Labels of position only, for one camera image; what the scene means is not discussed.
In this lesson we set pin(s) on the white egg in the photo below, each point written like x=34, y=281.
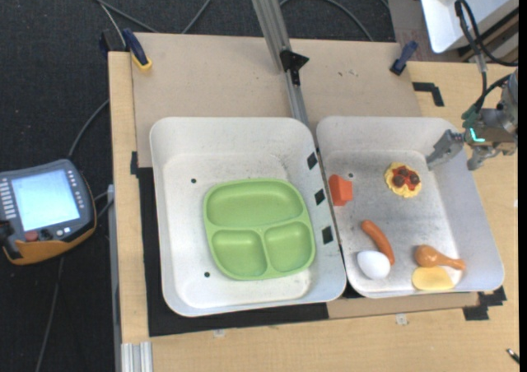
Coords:
x=373, y=265

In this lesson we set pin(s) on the orange sausage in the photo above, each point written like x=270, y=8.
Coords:
x=376, y=236

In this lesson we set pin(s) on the yellow potato slice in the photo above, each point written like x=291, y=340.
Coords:
x=432, y=279

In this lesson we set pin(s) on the yellow spaghetti with meatballs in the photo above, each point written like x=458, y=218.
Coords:
x=403, y=183

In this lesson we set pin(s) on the white plastic tray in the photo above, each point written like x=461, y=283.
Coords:
x=185, y=214
x=411, y=222

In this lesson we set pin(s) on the brown cardboard board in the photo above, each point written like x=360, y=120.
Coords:
x=214, y=82

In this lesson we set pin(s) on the green divided plate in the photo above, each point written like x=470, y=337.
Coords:
x=255, y=230

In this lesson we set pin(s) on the orange block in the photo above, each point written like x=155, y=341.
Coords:
x=340, y=191

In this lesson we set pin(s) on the brown chicken drumstick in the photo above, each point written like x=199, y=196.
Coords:
x=430, y=256

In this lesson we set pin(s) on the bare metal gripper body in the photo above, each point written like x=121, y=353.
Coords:
x=500, y=127

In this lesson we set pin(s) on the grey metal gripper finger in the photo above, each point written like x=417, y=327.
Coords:
x=444, y=150
x=477, y=156

